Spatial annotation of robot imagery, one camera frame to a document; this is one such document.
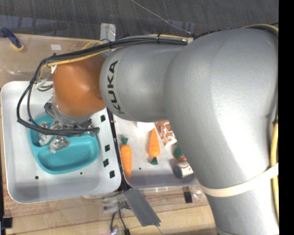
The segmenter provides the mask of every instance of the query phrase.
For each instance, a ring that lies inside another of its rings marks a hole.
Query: white band
[[[277,175],[279,175],[279,163],[276,163],[276,165],[265,170],[258,176],[239,185],[223,189],[211,189],[204,186],[201,186],[201,188],[205,194],[213,197],[230,197],[247,192],[257,186],[259,183],[272,179]]]

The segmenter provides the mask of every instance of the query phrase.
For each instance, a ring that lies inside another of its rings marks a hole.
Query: gray robot arm
[[[270,167],[277,54],[277,38],[258,29],[215,32],[185,47],[125,47],[104,62],[100,91],[121,118],[169,119],[199,182],[228,188]],[[279,234],[270,179],[207,197],[220,235]]]

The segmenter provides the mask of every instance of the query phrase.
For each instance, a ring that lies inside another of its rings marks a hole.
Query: gray carpet
[[[197,36],[278,23],[278,8],[279,0],[0,0],[0,29],[98,39],[100,24],[111,23],[117,27],[117,39],[159,32]]]

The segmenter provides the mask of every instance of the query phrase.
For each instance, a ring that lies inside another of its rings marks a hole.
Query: blue handle
[[[18,40],[18,38],[14,35],[14,33],[6,27],[1,29],[1,32],[10,39],[11,43],[14,44],[17,48],[21,48],[22,44]]]

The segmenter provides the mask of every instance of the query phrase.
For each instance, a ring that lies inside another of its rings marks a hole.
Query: blue tray
[[[43,115],[35,119],[38,124],[45,121],[51,126],[53,119],[48,115]],[[29,130],[29,141],[38,165],[44,171],[51,174],[67,173],[81,169],[93,161],[99,155],[99,143],[95,137],[84,134],[81,137],[66,137],[71,143],[68,147],[58,150],[56,153],[49,152],[49,144],[40,146],[37,131]]]

